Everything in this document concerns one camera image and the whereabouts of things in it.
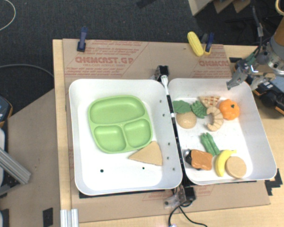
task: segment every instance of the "yellow corn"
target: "yellow corn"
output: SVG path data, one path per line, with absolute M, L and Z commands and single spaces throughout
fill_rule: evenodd
M 198 36 L 194 32 L 189 32 L 187 34 L 188 42 L 195 52 L 197 56 L 202 56 L 204 54 L 203 47 L 201 45 L 201 42 L 198 38 Z

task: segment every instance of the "cardboard triangle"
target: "cardboard triangle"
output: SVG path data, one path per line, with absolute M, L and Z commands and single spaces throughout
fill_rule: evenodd
M 129 159 L 157 166 L 161 166 L 163 161 L 160 147 L 155 141 L 130 155 Z

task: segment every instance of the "yellow banana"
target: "yellow banana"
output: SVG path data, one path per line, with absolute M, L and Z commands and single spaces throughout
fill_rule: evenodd
M 237 153 L 236 150 L 223 150 L 216 158 L 215 170 L 218 176 L 224 176 L 225 173 L 225 163 L 232 154 Z

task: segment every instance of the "toy banana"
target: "toy banana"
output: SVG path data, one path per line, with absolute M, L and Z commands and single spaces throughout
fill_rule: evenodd
M 223 150 L 216 158 L 215 170 L 218 176 L 224 176 L 225 163 L 232 154 L 237 153 L 236 150 Z
M 212 124 L 208 123 L 207 128 L 210 131 L 217 131 L 224 123 L 223 114 L 217 107 L 213 106 L 208 107 L 206 113 L 212 114 L 213 116 L 213 123 Z

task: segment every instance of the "round cracker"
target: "round cracker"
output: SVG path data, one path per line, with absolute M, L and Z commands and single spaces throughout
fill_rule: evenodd
M 229 157 L 225 163 L 225 170 L 234 178 L 242 178 L 246 174 L 247 168 L 240 157 Z
M 179 113 L 176 115 L 176 121 L 184 129 L 191 129 L 197 123 L 197 117 L 193 112 Z

